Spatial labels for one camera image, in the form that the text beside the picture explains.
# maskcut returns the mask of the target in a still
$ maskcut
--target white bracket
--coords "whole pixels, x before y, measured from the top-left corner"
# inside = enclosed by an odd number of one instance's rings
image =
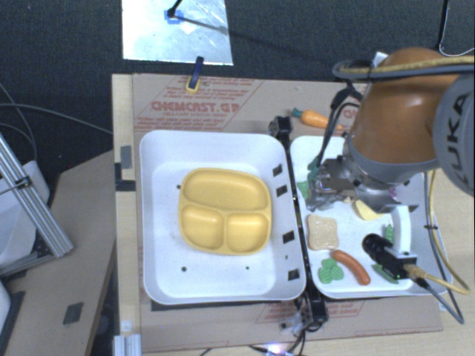
[[[412,232],[409,207],[397,205],[391,210],[391,219],[393,219],[394,228],[393,250],[397,254],[409,253]]]
[[[306,300],[302,300],[300,309],[293,316],[282,320],[279,323],[279,327],[282,334],[291,332],[294,336],[298,336],[302,329],[311,323],[312,311],[310,310],[310,305],[307,304]]]
[[[114,336],[114,356],[142,356],[141,335]]]

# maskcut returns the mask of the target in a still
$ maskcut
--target black cable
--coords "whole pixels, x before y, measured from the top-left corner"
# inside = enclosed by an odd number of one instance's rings
[[[36,147],[36,139],[35,139],[35,136],[33,134],[33,131],[31,130],[30,124],[28,123],[28,121],[24,117],[22,111],[19,108],[19,105],[16,104],[13,97],[8,93],[7,89],[5,88],[5,86],[1,82],[0,82],[0,89],[3,91],[3,93],[7,97],[8,101],[15,108],[17,114],[20,116],[20,119],[23,121],[23,124],[24,124],[24,126],[26,127],[26,129],[28,131],[30,140],[33,143],[33,159],[36,160],[38,158],[38,148]]]
[[[429,208],[429,175],[428,175],[427,171],[424,172],[424,195],[425,195],[426,226],[427,226],[427,228],[431,228],[431,225],[430,225],[430,208]],[[432,229],[429,229],[427,231],[427,234],[428,234],[429,240],[430,240],[430,247],[432,248],[433,255],[436,259],[437,268],[439,268],[440,275],[441,275],[442,279],[444,281],[447,281],[447,276],[445,275],[445,271],[444,271],[444,268],[442,266],[442,261],[440,260],[439,252],[437,251],[436,244],[433,241],[433,238],[430,235],[429,231],[432,231]],[[425,288],[425,289],[427,289],[437,300],[439,300],[439,302],[442,303],[442,305],[444,305],[444,307],[448,310],[448,312],[451,313],[451,315],[455,318],[455,320],[457,320],[457,322],[459,322],[461,324],[463,324],[465,322],[465,320],[463,318],[463,315],[462,315],[462,311],[460,310],[459,304],[457,303],[456,298],[453,295],[453,291],[448,289],[448,294],[451,298],[453,307],[455,308],[456,312],[454,312],[454,310],[452,308],[449,308],[448,304],[430,286],[429,286],[429,289],[428,288]]]
[[[342,61],[333,66],[332,73],[337,78],[345,80],[366,80],[370,82],[383,82],[392,79],[409,78],[411,76],[429,76],[441,74],[473,73],[474,65],[443,65],[411,70],[386,71],[381,73],[345,73],[340,67],[349,67],[352,61]]]
[[[31,145],[31,148],[33,149],[33,159],[34,159],[35,143],[24,131],[22,131],[21,129],[18,129],[17,127],[14,127],[12,125],[4,124],[3,122],[0,122],[0,127],[7,128],[7,129],[10,129],[12,131],[15,131],[18,134],[21,134],[24,137],[24,139],[26,139],[28,141],[28,143]]]
[[[302,342],[305,336],[305,329],[302,329],[300,334],[297,336],[297,340],[287,349],[287,352],[294,352],[294,349]]]
[[[321,161],[324,158],[325,150],[327,149],[328,143],[330,142],[330,139],[332,138],[332,135],[335,132],[335,128],[336,128],[336,125],[338,124],[338,119],[340,118],[341,112],[343,111],[343,109],[345,109],[348,106],[359,108],[359,104],[346,102],[338,108],[336,113],[335,113],[335,110],[332,110],[332,112],[330,113],[330,117],[328,119],[328,125],[327,125],[327,128],[325,129],[324,139],[321,145],[320,152],[318,153],[317,157],[312,161],[315,163],[316,168],[319,168],[321,165]]]
[[[111,131],[101,128],[97,125],[91,124],[90,122],[85,122],[84,120],[77,119],[76,117],[65,115],[64,113],[48,110],[47,108],[36,107],[35,105],[28,105],[28,104],[8,104],[8,103],[0,103],[0,108],[27,108],[32,111],[39,111],[42,113],[47,113],[49,115],[58,116],[66,120],[70,120],[77,124],[85,125],[89,128],[96,129],[97,131],[101,131],[107,134],[112,134]]]
[[[305,347],[305,333],[306,331],[304,331],[304,333],[302,334],[302,345],[300,347],[300,351],[298,352],[298,356],[302,356],[302,352],[304,351],[304,347]]]
[[[315,328],[312,328],[312,325],[310,325],[310,326],[307,328],[307,332],[317,332],[320,328],[321,328],[321,323],[316,324],[316,325],[315,325]]]
[[[299,300],[298,298],[294,299],[294,305],[297,309],[297,311],[300,311],[300,307],[302,307],[303,300]]]
[[[213,350],[213,348],[208,348],[206,351],[200,353],[200,356],[205,356],[208,352],[210,352],[211,350]]]
[[[447,24],[448,1],[449,0],[444,0],[442,5],[442,17],[440,19],[439,38],[437,39],[436,50],[440,49],[442,41],[444,40],[445,25]]]
[[[268,349],[265,349],[263,347],[249,346],[249,348],[254,349],[255,351],[260,352],[260,353],[269,353],[270,352]]]
[[[465,320],[463,319],[463,316],[459,313],[459,310],[457,310],[457,313],[449,306],[447,301],[442,298],[437,291],[435,291],[426,280],[422,278],[417,278],[415,281],[419,286],[422,288],[426,289],[429,291],[446,309],[447,311],[456,319],[457,322],[460,324],[463,324]]]

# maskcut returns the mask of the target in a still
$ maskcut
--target table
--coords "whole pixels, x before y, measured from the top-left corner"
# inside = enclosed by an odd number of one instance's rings
[[[115,262],[112,152],[62,173],[51,212],[74,249],[6,285],[25,292],[7,356],[90,354]],[[71,305],[79,320],[64,325]]]
[[[121,334],[128,336],[130,334],[146,334],[149,333],[149,327],[153,326],[148,318],[144,316],[144,309],[141,307],[141,292],[139,281],[139,252],[140,236],[140,211],[137,209],[137,200],[135,196],[135,188],[131,186],[136,181],[135,168],[137,158],[135,149],[137,149],[137,138],[134,136],[134,128],[141,128],[141,122],[137,122],[136,112],[143,112],[140,105],[140,97],[146,96],[147,93],[139,90],[137,86],[140,85],[141,80],[150,78],[151,81],[156,82],[156,91],[148,93],[149,97],[164,94],[166,86],[179,83],[180,80],[176,76],[131,76],[131,75],[116,75],[113,76],[113,101],[114,101],[114,161],[116,163],[117,173],[120,175],[120,180],[124,186],[117,192],[117,245],[118,245],[118,269],[119,269],[119,315],[121,320]],[[216,82],[213,79],[207,79],[207,82]],[[335,88],[331,86],[308,85],[311,82],[288,82],[288,81],[257,81],[257,86],[251,97],[247,98],[245,102],[241,102],[237,113],[233,114],[228,121],[222,124],[222,128],[214,128],[214,130],[223,130],[225,127],[229,131],[264,131],[269,123],[269,117],[272,119],[276,115],[288,114],[289,102],[295,101],[295,96],[299,100],[299,104],[311,105],[320,104],[318,107],[324,109],[322,102],[328,102],[329,97],[333,97]],[[316,96],[322,102],[316,103]],[[260,106],[249,103],[249,100],[259,100]],[[296,123],[294,132],[297,135],[302,134],[319,134],[315,130],[304,128]],[[474,287],[474,200],[471,197],[465,196],[458,191],[447,180],[445,176],[440,175],[436,186],[435,195],[435,209],[438,215],[439,226],[441,228],[442,236],[445,240],[445,247],[452,265],[460,272],[462,277],[468,282],[469,286]],[[410,298],[405,298],[405,303],[409,302]],[[390,298],[391,304],[396,304],[398,298]],[[417,298],[418,302],[426,304],[431,297]],[[411,328],[410,326],[400,328],[399,331],[392,330],[393,336],[378,336],[378,337],[357,337],[351,339],[335,339],[325,341],[308,342],[304,354],[316,355],[317,353],[339,355],[389,355],[396,352],[404,352],[406,355],[452,355],[456,349],[459,355],[471,355],[475,349],[475,341],[472,337],[475,323],[475,299],[473,295],[458,296],[458,301],[465,315],[466,324],[459,325],[448,313],[441,313],[443,332],[427,332],[416,333],[419,328]],[[379,312],[374,313],[375,317],[381,315]],[[167,320],[173,321],[172,313],[162,315],[164,323]],[[196,317],[197,323],[200,325],[197,331],[205,331],[204,328],[215,331],[220,331],[219,323],[213,326],[213,323],[205,322],[203,319],[199,320]],[[175,334],[175,336],[184,336],[188,334]],[[225,346],[225,343],[217,342],[216,347]],[[190,347],[189,344],[183,344],[183,347]],[[174,352],[168,350],[166,352],[155,352],[151,349],[143,350],[146,355],[198,355],[200,352],[197,349]],[[255,351],[246,347],[226,347],[225,349],[213,349],[211,355],[255,355]]]

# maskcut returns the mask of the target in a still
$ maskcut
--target yellow plastic plate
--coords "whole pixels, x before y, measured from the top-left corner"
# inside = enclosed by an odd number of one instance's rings
[[[181,235],[201,251],[253,254],[269,241],[269,190],[252,174],[218,168],[191,171],[180,188],[178,214]]]

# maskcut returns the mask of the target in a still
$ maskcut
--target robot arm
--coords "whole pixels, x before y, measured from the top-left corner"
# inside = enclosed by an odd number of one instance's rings
[[[408,48],[381,66],[443,58]],[[325,209],[336,200],[359,198],[376,212],[398,202],[392,190],[413,175],[441,167],[474,195],[474,74],[411,76],[369,85],[344,151],[309,178],[307,207]]]

